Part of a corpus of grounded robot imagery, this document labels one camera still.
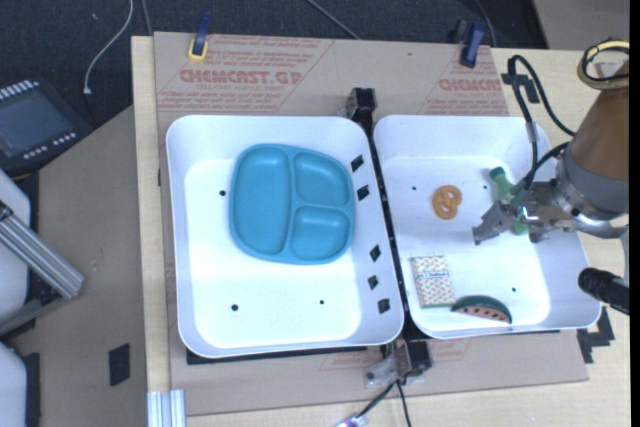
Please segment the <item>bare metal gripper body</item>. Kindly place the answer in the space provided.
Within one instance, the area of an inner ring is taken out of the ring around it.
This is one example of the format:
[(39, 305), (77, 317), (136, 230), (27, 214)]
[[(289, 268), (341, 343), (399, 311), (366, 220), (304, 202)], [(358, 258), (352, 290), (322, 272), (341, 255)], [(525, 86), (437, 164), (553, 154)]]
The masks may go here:
[(527, 190), (517, 219), (531, 228), (569, 228), (582, 210), (571, 199), (557, 178), (534, 182)]

